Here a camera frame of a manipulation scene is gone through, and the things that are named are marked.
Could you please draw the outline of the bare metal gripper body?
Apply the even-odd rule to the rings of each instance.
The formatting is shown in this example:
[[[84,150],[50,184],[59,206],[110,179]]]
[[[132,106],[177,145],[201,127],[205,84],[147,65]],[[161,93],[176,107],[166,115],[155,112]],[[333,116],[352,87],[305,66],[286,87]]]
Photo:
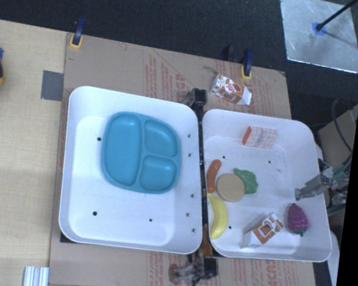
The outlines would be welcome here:
[[[321,158],[318,159],[318,167],[320,171],[320,174],[318,175],[318,181],[321,184],[332,184],[334,176],[333,167],[327,162],[324,162],[324,160]]]

